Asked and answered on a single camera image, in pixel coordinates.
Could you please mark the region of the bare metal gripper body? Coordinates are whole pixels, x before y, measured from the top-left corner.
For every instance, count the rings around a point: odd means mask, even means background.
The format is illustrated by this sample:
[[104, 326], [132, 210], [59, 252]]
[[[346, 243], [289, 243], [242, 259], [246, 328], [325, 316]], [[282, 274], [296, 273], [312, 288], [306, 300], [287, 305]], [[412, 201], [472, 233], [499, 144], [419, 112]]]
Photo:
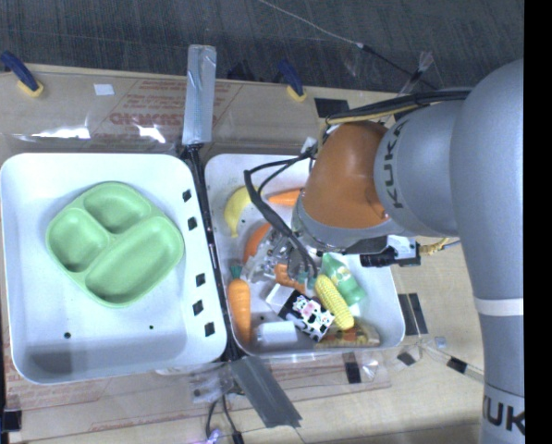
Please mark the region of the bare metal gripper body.
[[259, 243], [255, 260], [255, 275], [266, 278], [308, 281], [316, 274], [315, 263], [300, 242], [272, 228]]

